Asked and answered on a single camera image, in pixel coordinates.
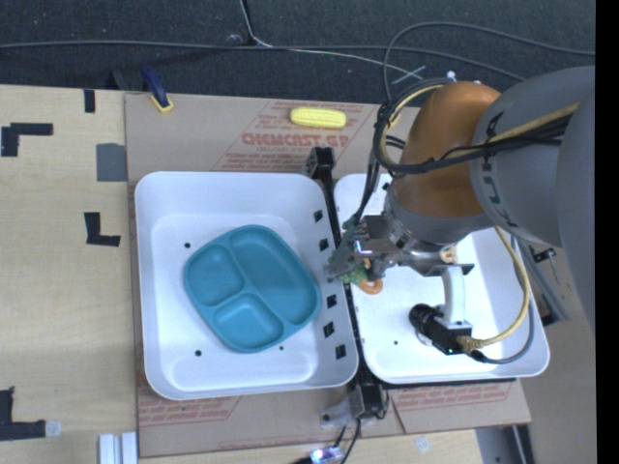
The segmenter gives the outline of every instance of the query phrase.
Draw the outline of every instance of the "white tray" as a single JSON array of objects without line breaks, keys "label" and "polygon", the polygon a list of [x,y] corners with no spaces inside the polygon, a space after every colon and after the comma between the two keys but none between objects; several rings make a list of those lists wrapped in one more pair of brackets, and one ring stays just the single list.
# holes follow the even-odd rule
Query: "white tray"
[{"label": "white tray", "polygon": [[[354,376],[359,360],[343,287],[324,276],[334,241],[315,181],[299,174],[156,172],[137,185],[135,213],[144,363],[149,384],[161,396],[183,400],[327,388]],[[276,231],[322,295],[310,324],[254,354],[225,347],[183,283],[185,263],[195,251],[248,224]]]},{"label": "white tray", "polygon": [[[343,177],[335,187],[340,223],[348,220],[359,207],[365,184],[364,174]],[[366,206],[365,215],[378,215],[383,210],[385,183],[381,176],[379,189]],[[516,319],[522,304],[522,290],[516,279],[512,258],[493,229],[475,232],[457,245],[459,263],[472,263],[465,276],[465,320],[473,325],[473,336],[497,335]],[[497,380],[530,377],[540,374],[549,362],[548,345],[538,310],[534,308],[534,339],[526,355],[508,364],[476,362],[465,355],[447,356],[433,346],[425,345],[408,320],[410,309],[419,303],[444,304],[440,277],[423,277],[407,267],[387,270],[384,287],[377,295],[369,295],[353,285],[352,295],[363,354],[368,368],[379,379],[393,384],[421,384],[454,381]],[[494,359],[519,351],[528,335],[528,317],[502,342],[483,352]]]}]

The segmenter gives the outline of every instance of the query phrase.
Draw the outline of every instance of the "yellow object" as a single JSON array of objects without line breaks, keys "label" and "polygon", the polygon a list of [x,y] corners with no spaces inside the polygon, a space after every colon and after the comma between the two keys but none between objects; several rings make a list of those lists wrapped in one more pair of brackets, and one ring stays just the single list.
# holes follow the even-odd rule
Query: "yellow object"
[{"label": "yellow object", "polygon": [[151,95],[151,102],[153,102],[153,105],[161,113],[167,113],[172,108],[174,108],[174,103],[172,102],[172,100],[170,98],[167,99],[168,106],[161,106],[160,103],[157,101],[157,99],[153,95]]},{"label": "yellow object", "polygon": [[290,110],[290,121],[299,126],[341,129],[346,125],[346,114],[333,108],[298,106]]}]

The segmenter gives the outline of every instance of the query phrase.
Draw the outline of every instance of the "blue divided plate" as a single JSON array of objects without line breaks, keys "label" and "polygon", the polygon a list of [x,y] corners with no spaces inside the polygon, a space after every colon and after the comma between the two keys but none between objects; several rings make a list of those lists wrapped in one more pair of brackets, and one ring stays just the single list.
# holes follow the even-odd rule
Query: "blue divided plate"
[{"label": "blue divided plate", "polygon": [[198,312],[231,349],[255,353],[301,330],[320,308],[320,290],[273,230],[246,225],[217,237],[185,265]]}]

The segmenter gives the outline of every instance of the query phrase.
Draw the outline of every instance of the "robotic arm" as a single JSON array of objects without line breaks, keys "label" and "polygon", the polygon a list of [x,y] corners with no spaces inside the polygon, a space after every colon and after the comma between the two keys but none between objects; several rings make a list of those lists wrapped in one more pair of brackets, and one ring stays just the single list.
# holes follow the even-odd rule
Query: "robotic arm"
[{"label": "robotic arm", "polygon": [[[422,94],[430,96],[402,145],[387,131]],[[417,304],[409,319],[446,354],[463,352],[460,340],[471,326],[460,298],[473,265],[457,263],[453,249],[494,226],[565,250],[595,330],[594,124],[594,67],[542,75],[503,94],[451,79],[416,85],[379,111],[365,193],[343,226],[327,277],[378,293],[394,266],[441,276],[445,304]],[[398,144],[395,162],[389,146]],[[383,212],[363,217],[380,167],[393,176]]]}]

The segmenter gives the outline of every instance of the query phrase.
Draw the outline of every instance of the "black fabric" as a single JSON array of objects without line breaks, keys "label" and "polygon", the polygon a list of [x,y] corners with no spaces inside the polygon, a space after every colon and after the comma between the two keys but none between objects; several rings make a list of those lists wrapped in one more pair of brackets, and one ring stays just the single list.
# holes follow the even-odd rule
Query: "black fabric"
[{"label": "black fabric", "polygon": [[[132,40],[251,44],[239,0],[1,0],[0,44],[58,40]],[[423,22],[461,22],[567,48],[596,47],[596,0],[247,0],[255,36],[271,45],[386,46],[401,29]],[[561,53],[472,29],[433,26],[408,33],[391,63],[417,78],[481,80],[499,90],[519,78],[589,65]],[[383,50],[339,50],[382,61]],[[473,63],[450,56],[456,55]],[[489,65],[509,74],[489,71]],[[179,50],[142,46],[0,49],[0,83],[99,89],[123,77],[143,90],[148,66],[168,93],[335,102],[385,100],[379,65],[333,54]],[[401,72],[390,72],[390,82]],[[411,76],[391,87],[409,86]]]}]

